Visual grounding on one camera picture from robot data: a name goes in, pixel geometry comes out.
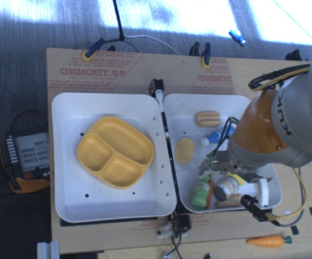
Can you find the orange carrot with green top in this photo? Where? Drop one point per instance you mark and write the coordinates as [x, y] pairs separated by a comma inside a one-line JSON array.
[[266, 241]]

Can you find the green plastic bottle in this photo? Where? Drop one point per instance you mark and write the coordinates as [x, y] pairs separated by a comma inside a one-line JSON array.
[[199, 197]]

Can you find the yellow banana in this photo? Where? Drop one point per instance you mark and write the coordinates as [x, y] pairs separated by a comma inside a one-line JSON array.
[[238, 179]]

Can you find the tan hot dog bun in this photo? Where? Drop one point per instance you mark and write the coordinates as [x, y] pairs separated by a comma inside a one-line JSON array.
[[208, 119]]

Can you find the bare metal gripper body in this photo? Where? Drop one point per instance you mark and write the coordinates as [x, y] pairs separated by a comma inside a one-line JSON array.
[[226, 163]]

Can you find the pale yellow oval biscuit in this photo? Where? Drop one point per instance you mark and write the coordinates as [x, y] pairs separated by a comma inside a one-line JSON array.
[[184, 150]]

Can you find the yellow divided plate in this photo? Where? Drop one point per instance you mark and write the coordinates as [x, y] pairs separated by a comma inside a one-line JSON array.
[[118, 150]]

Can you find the orange sausage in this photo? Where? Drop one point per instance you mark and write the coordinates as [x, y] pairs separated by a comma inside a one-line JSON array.
[[209, 196]]

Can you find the small white can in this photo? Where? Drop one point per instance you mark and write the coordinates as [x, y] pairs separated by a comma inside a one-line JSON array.
[[227, 188]]

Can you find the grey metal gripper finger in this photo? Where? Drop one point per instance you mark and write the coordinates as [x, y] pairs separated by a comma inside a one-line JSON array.
[[204, 167]]

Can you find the thin black and white rod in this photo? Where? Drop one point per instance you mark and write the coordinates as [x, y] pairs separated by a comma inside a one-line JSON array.
[[169, 147]]

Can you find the small blue and white object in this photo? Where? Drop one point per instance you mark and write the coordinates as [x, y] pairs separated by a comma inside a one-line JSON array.
[[236, 35]]

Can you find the white plastic tray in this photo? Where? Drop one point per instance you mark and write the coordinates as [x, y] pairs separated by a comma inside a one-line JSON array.
[[72, 198], [188, 109]]

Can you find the tan waffle biscuit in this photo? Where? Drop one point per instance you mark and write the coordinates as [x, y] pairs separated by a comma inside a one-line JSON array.
[[229, 201]]

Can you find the blue bottle with white cap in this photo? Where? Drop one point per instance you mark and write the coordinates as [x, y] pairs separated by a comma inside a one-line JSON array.
[[214, 137]]

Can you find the black cylinder on white bracket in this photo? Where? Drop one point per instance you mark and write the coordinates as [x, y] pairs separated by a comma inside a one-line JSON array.
[[262, 191]]

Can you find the brown cardboard board red print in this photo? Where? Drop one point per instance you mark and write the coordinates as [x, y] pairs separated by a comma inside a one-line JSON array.
[[102, 71]]

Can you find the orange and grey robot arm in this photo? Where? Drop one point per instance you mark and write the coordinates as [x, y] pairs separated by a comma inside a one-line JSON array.
[[256, 128]]

